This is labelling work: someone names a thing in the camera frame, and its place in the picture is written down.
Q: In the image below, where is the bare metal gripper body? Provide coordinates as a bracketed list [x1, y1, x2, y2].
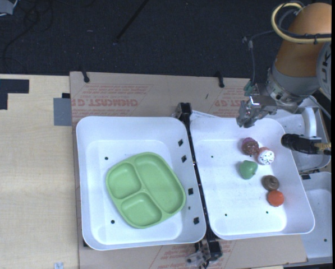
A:
[239, 78, 300, 115]

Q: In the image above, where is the pink and brown toy doughnut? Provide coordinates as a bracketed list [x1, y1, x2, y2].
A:
[241, 137, 260, 156]

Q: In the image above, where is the white sprinkled toy cupcake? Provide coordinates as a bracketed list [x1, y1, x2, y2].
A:
[256, 147, 276, 166]

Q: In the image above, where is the green toy pepper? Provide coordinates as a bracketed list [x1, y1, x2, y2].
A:
[238, 160, 259, 180]

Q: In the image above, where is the orange toy tomato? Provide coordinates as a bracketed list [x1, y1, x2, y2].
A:
[266, 189, 285, 208]

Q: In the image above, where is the white plastic tray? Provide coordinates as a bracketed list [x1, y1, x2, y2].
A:
[75, 115, 208, 252]
[189, 113, 316, 241]

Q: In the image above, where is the brown cardboard board red print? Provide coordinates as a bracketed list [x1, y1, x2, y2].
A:
[68, 71, 309, 269]

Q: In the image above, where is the green divided plate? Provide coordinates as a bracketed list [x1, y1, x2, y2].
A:
[105, 151, 187, 230]

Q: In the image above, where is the black cylinder on white bracket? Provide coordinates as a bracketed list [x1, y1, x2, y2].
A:
[281, 106, 326, 155]

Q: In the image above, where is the black block with thin wires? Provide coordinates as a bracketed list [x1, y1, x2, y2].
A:
[174, 102, 192, 120]
[205, 239, 223, 262]

